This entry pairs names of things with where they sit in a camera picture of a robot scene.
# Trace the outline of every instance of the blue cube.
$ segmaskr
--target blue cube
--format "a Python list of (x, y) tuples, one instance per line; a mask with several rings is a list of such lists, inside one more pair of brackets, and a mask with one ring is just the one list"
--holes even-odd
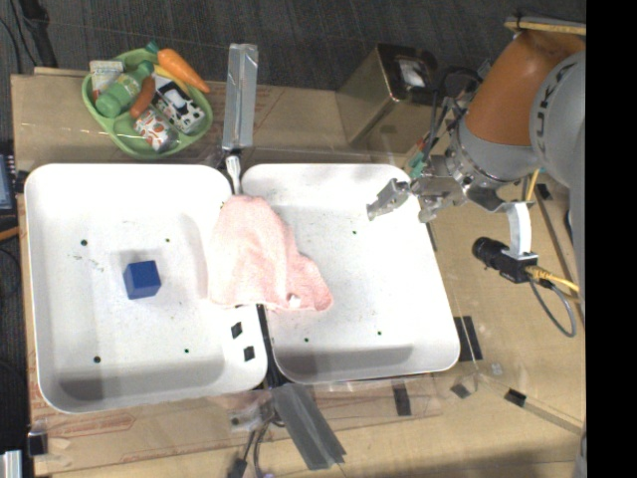
[(154, 260), (128, 264), (123, 272), (123, 281), (129, 299), (150, 298), (157, 294), (161, 287)]

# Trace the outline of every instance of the white sink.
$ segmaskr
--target white sink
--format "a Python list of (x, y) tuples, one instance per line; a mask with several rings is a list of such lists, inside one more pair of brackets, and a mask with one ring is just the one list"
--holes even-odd
[[(262, 164), (244, 175), (292, 226), (334, 305), (268, 313), (276, 365), (306, 384), (438, 371), (460, 343), (418, 202), (367, 219), (386, 164)], [(227, 179), (200, 165), (49, 164), (25, 187), (42, 394), (65, 412), (245, 391), (268, 361), (256, 307), (206, 299), (205, 243)], [(123, 271), (154, 260), (161, 287), (130, 300)]]
[(243, 177), (295, 231), (334, 304), (323, 312), (268, 312), (279, 369), (317, 384), (440, 371), (460, 341), (415, 197), (369, 221), (366, 204), (391, 178), (388, 164), (260, 164)]
[[(206, 166), (49, 164), (28, 176), (38, 380), (52, 406), (107, 410), (263, 380), (256, 308), (206, 300), (202, 243), (230, 195)], [(162, 285), (132, 301), (122, 273), (144, 260)]]

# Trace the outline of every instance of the cloth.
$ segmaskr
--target cloth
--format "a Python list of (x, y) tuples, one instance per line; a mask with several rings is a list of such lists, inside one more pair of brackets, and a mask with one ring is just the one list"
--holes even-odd
[(230, 197), (207, 258), (208, 298), (216, 305), (320, 311), (333, 303), (319, 268), (297, 249), (292, 228), (261, 197)]

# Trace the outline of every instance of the orange carrot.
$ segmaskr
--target orange carrot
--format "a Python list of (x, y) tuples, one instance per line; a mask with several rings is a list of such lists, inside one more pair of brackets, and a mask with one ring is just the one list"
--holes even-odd
[(155, 93), (155, 78), (152, 76), (147, 76), (141, 82), (141, 90), (137, 95), (137, 99), (130, 107), (128, 111), (130, 116), (135, 120), (141, 115), (141, 113), (148, 108), (150, 102), (152, 101), (152, 96)]
[(210, 93), (210, 88), (206, 85), (206, 82), (176, 51), (170, 48), (160, 50), (154, 41), (150, 41), (146, 45), (146, 51), (154, 53), (157, 56), (159, 65), (175, 78), (199, 89), (203, 93)]

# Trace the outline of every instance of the green bottle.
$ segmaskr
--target green bottle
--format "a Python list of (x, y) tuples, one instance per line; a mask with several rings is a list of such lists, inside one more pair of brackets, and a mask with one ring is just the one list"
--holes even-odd
[(119, 75), (117, 80), (98, 97), (96, 101), (98, 112), (109, 119), (117, 117), (135, 100), (141, 91), (141, 82), (153, 71), (152, 62), (142, 60), (134, 71)]

